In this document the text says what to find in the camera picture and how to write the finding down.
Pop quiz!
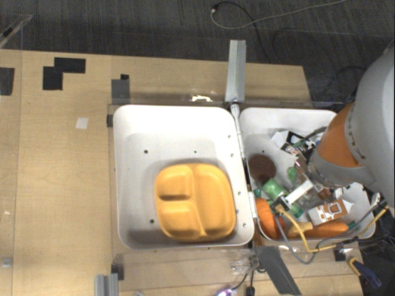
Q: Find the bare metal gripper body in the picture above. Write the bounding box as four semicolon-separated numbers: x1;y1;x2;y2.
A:
294;155;334;200

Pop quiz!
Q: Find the small green packet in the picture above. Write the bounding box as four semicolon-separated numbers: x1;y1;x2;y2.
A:
286;166;299;184

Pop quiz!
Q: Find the white and black carton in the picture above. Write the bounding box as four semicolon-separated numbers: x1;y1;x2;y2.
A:
270;129;322;157

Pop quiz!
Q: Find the clear bottle with green end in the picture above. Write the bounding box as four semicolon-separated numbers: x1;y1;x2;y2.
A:
289;195;320;219

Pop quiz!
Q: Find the brown round biscuit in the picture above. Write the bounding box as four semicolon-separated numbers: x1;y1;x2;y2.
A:
248;154;277;184

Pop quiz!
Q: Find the white and brown carton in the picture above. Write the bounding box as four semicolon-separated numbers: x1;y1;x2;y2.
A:
308;199;354;226

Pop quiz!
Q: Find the white plastic tray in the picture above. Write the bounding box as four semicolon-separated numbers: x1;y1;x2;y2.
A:
112;104;256;251
239;107;377;242

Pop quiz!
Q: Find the tan bread piece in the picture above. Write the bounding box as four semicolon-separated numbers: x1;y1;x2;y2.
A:
288;221;314;239

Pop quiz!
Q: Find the orange carrot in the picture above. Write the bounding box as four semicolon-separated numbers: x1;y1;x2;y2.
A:
252;189;279;241
304;220;356;239

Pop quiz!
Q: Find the orange divided plate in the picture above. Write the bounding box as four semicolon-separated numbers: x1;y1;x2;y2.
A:
154;162;238;244

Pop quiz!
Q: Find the pale wood board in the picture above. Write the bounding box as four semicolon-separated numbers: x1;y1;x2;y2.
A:
109;55;365;296

